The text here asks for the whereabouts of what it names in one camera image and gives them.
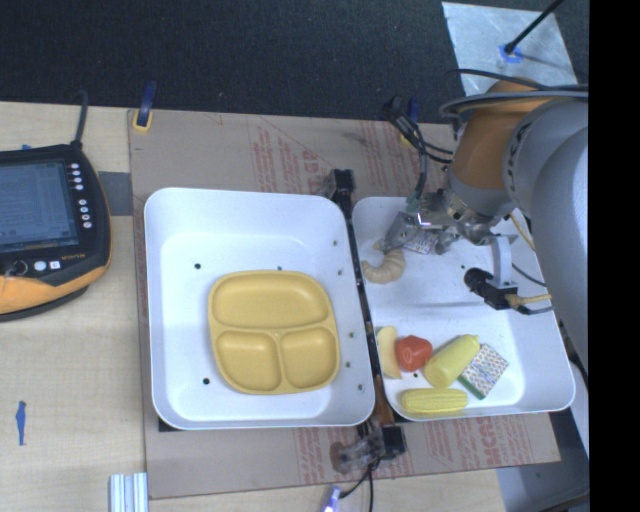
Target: white tray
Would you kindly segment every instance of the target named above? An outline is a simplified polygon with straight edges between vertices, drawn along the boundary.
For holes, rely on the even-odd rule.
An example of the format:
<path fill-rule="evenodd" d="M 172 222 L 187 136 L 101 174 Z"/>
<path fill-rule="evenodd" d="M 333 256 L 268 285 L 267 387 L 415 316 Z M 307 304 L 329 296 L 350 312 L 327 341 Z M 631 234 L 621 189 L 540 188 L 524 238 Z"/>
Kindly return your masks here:
<path fill-rule="evenodd" d="M 328 199 L 167 188 L 144 212 L 151 377 L 159 416 L 178 429 L 356 425 L 375 393 L 344 216 Z M 327 291 L 341 366 L 326 387 L 252 395 L 216 367 L 207 321 L 213 283 L 241 270 L 304 272 Z"/>
<path fill-rule="evenodd" d="M 404 198 L 371 197 L 359 201 L 353 224 L 360 260 L 374 265 L 382 253 L 373 248 L 384 237 L 396 214 L 404 210 Z M 512 222 L 501 222 L 494 233 L 517 234 Z M 541 280 L 535 254 L 522 237 L 511 246 L 512 260 L 530 276 Z M 562 410 L 573 401 L 575 383 L 561 334 L 553 313 L 525 316 L 513 310 L 496 311 L 469 291 L 463 278 L 466 270 L 479 267 L 493 273 L 488 246 L 474 246 L 466 240 L 454 242 L 444 255 L 419 254 L 404 250 L 406 268 L 398 281 L 380 285 L 365 281 L 365 290 L 374 329 L 393 325 L 399 336 L 414 334 L 432 342 L 434 350 L 461 334 L 477 334 L 479 342 L 491 345 L 509 367 L 489 395 L 480 400 L 469 394 L 462 411 L 442 417 L 477 417 Z M 513 272 L 521 296 L 546 293 Z M 549 306 L 548 301 L 531 309 Z M 402 379 L 383 378 L 391 406 L 413 421 L 428 421 L 406 411 L 403 391 L 431 387 L 421 370 L 403 373 Z M 464 389 L 455 382 L 452 387 Z"/>

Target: wooden tabletop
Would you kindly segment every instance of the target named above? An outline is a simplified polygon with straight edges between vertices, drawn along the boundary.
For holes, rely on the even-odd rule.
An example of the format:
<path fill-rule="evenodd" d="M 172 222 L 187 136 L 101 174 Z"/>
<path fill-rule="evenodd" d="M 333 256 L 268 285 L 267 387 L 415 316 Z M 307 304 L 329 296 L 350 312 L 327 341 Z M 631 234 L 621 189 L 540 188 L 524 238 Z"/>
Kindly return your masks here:
<path fill-rule="evenodd" d="M 79 107 L 0 102 L 0 150 L 64 144 Z M 84 151 L 129 173 L 127 109 L 91 107 Z M 145 471 L 132 218 L 113 219 L 108 273 L 80 298 L 0 323 L 0 510 L 108 510 L 112 474 Z M 24 438 L 16 413 L 23 402 Z M 374 510 L 504 510 L 494 470 L 376 480 Z M 152 500 L 151 511 L 318 512 L 327 486 Z M 365 511 L 365 483 L 340 511 Z"/>

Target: yellow corn cob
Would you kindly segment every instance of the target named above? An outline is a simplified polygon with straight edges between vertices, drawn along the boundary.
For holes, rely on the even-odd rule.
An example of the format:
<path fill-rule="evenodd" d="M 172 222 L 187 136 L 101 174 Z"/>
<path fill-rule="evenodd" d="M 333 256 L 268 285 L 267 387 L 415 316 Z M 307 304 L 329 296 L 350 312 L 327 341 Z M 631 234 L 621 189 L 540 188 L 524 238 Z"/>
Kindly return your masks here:
<path fill-rule="evenodd" d="M 407 411 L 414 413 L 451 412 L 464 408 L 469 397 L 460 389 L 408 389 L 400 402 Z"/>

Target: display screen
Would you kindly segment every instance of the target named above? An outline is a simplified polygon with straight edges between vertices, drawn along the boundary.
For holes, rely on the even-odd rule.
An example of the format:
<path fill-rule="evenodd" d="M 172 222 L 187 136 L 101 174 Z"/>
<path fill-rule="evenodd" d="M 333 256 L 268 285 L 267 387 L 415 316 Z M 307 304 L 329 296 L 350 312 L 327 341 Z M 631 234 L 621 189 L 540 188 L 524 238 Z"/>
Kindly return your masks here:
<path fill-rule="evenodd" d="M 0 165 L 0 253 L 78 244 L 64 162 Z"/>

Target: cardboard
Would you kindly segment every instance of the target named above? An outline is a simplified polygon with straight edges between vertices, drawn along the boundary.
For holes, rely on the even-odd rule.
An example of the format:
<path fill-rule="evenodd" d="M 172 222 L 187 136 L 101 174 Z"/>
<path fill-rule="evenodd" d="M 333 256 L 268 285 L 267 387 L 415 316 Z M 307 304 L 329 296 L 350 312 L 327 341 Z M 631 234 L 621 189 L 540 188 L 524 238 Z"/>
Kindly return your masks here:
<path fill-rule="evenodd" d="M 334 168 L 354 171 L 354 201 L 406 196 L 418 176 L 417 152 L 379 121 L 155 111 L 151 129 L 142 133 L 131 128 L 133 114 L 129 144 L 150 497 L 359 479 L 361 471 L 340 474 L 329 457 L 335 443 L 359 439 L 354 427 L 175 431 L 162 425 L 151 400 L 143 208 L 151 193 L 169 186 L 316 193 Z M 448 126 L 421 129 L 430 143 L 452 147 Z M 445 180 L 442 165 L 432 162 L 427 188 L 436 190 Z M 375 478 L 560 458 L 546 413 L 402 423 L 402 428 L 407 452 L 380 464 Z"/>

